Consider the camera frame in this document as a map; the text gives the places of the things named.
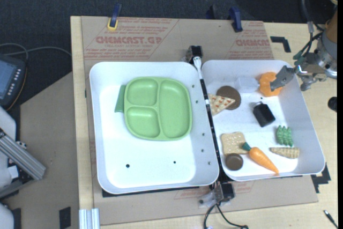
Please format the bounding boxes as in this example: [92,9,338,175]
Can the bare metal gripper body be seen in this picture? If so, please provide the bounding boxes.
[294,47,338,80]

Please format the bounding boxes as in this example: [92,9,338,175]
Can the orange toy pumpkin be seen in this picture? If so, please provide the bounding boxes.
[258,71,284,98]

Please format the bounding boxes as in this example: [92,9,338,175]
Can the clear plastic bottle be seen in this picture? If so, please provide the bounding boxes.
[234,76,261,93]

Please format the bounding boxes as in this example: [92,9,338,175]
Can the black bottle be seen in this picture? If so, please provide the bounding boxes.
[252,101,277,128]

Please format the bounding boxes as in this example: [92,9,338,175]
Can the large brown round biscuit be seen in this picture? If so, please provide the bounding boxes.
[215,85,242,112]

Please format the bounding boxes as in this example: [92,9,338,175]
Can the white plastic tray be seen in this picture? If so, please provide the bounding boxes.
[88,61,220,195]
[200,59,326,182]

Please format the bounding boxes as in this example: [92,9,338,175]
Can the green toy grapes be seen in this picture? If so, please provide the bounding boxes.
[276,124,294,147]

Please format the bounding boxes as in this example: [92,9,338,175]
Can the toy pizza slice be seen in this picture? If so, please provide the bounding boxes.
[207,93,236,117]

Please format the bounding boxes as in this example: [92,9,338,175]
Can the beige toy waffle wedge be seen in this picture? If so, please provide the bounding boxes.
[269,146,300,160]

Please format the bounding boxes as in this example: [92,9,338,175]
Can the thin black and white rod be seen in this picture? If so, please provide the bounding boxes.
[193,56,223,183]

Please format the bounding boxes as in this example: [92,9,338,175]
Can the beige toy bread slice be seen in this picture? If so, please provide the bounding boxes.
[220,131,249,156]

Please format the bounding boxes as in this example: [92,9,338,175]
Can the orange toy carrot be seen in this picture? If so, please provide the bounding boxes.
[241,142,280,175]

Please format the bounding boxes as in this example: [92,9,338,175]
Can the small brown round biscuit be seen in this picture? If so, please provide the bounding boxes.
[225,153,244,172]

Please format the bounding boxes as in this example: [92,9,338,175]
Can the green divided plate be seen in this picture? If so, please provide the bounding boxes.
[114,76,193,142]

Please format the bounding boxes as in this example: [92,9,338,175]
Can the brown cardboard board, red print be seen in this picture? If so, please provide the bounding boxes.
[80,16,320,226]

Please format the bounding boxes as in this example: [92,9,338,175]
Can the black pen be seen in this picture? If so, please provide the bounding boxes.
[323,209,338,228]

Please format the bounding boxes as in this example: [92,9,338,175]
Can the black block with thin wires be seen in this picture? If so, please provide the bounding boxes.
[198,182,236,209]
[184,45,204,63]

